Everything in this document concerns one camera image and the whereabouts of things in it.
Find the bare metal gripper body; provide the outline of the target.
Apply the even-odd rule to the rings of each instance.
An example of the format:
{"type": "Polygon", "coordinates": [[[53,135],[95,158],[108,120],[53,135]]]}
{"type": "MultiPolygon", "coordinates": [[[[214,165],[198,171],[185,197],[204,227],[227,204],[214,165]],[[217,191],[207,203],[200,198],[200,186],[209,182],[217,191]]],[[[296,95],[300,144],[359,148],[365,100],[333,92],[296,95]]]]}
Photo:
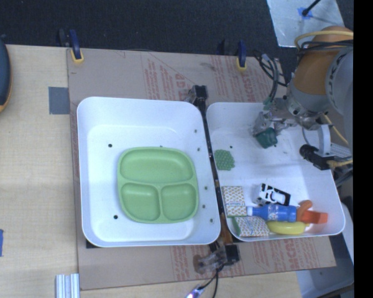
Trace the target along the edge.
{"type": "Polygon", "coordinates": [[[298,101],[294,97],[268,97],[264,102],[263,111],[269,118],[269,127],[275,121],[288,123],[288,127],[296,125],[305,130],[318,130],[317,119],[326,111],[326,101],[319,99],[304,99],[298,101]]]}

